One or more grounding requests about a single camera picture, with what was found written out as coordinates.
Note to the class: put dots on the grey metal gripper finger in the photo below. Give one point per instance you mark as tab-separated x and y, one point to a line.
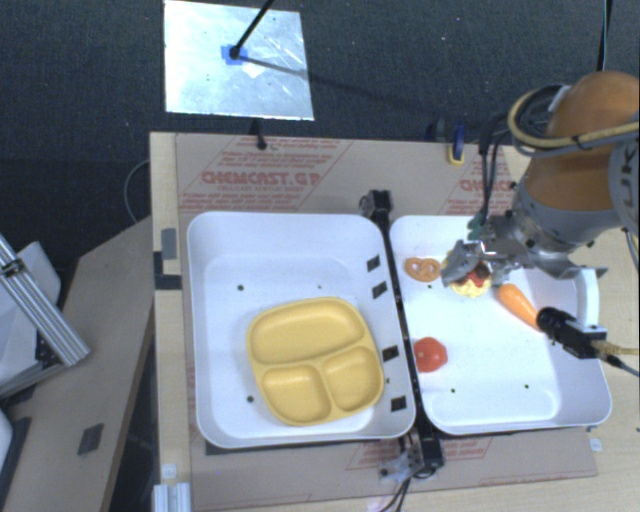
460	262
504	274

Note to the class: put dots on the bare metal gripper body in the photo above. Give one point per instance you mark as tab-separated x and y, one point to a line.
507	242

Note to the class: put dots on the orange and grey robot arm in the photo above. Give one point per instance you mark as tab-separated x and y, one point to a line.
585	150

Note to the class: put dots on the yellow pasta with meatballs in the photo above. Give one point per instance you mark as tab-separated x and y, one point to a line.
470	290

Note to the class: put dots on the orange carrot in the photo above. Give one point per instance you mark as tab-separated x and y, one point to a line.
517	302

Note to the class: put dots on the orange pretzel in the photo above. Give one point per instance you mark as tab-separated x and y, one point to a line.
415	270

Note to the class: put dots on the thin black rod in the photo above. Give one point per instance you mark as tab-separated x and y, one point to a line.
400	310

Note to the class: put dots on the white plastic tray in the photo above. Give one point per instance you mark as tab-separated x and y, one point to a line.
495	370
280	260

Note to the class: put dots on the red tomato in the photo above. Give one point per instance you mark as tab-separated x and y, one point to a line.
430	355

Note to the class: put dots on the yellow divided plate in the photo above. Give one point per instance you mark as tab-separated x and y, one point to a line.
312	360

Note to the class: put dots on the brown cardboard board red print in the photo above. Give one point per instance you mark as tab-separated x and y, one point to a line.
280	175

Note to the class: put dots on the black cylinder on white bracket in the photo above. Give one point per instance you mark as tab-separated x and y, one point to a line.
567	330

